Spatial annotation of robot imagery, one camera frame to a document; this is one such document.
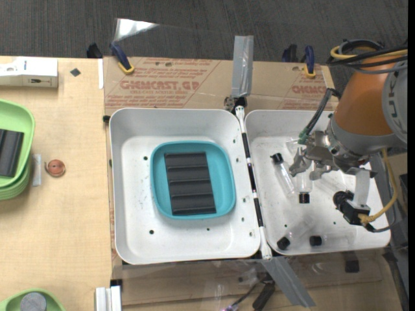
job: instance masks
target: green container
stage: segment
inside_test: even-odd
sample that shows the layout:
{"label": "green container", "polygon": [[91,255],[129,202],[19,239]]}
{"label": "green container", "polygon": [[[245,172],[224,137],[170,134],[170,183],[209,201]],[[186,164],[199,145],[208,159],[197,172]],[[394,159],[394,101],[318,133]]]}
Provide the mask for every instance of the green container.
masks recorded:
{"label": "green container", "polygon": [[39,293],[46,298],[47,311],[65,311],[64,306],[50,292],[40,288],[23,290],[22,292],[0,302],[0,311],[20,311],[21,300],[29,293]]}
{"label": "green container", "polygon": [[0,191],[3,188],[12,186],[22,178],[25,167],[30,160],[34,125],[34,117],[26,107],[15,102],[0,99],[0,129],[22,132],[24,134],[16,175],[12,178],[0,176]]}

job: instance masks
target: black bottle cap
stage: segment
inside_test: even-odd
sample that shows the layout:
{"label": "black bottle cap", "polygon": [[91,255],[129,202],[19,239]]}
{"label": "black bottle cap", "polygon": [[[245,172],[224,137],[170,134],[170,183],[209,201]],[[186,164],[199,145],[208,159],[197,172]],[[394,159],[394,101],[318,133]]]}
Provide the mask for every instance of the black bottle cap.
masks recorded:
{"label": "black bottle cap", "polygon": [[271,156],[273,162],[277,165],[280,165],[284,162],[283,156],[280,153],[275,153]]}
{"label": "black bottle cap", "polygon": [[322,245],[322,237],[318,235],[310,236],[310,245],[311,246],[321,246]]}
{"label": "black bottle cap", "polygon": [[281,249],[281,250],[285,250],[288,248],[288,246],[291,244],[290,240],[287,237],[283,237],[281,238],[278,242],[277,242],[277,246]]}
{"label": "black bottle cap", "polygon": [[310,194],[308,192],[301,192],[298,195],[298,201],[300,204],[308,204],[310,202]]}

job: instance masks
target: blue clamp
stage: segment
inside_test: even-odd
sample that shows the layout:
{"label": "blue clamp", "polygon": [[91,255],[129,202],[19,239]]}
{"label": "blue clamp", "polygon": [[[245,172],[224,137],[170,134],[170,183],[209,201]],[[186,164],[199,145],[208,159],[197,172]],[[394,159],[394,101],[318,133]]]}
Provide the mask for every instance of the blue clamp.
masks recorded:
{"label": "blue clamp", "polygon": [[314,70],[314,50],[310,45],[305,47],[304,72],[309,78],[314,78],[316,76],[316,71]]}
{"label": "blue clamp", "polygon": [[129,75],[134,72],[134,66],[128,61],[127,55],[125,55],[122,48],[116,43],[111,42],[110,49],[112,53],[118,58],[118,66],[121,68],[124,74]]}

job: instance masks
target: copper coin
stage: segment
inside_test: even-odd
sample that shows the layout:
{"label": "copper coin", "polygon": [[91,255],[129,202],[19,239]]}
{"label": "copper coin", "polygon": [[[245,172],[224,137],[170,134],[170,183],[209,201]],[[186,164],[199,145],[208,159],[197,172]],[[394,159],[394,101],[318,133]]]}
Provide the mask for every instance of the copper coin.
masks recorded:
{"label": "copper coin", "polygon": [[65,164],[61,162],[60,160],[53,159],[51,160],[47,166],[46,171],[53,177],[58,178],[59,176],[62,176],[65,174]]}

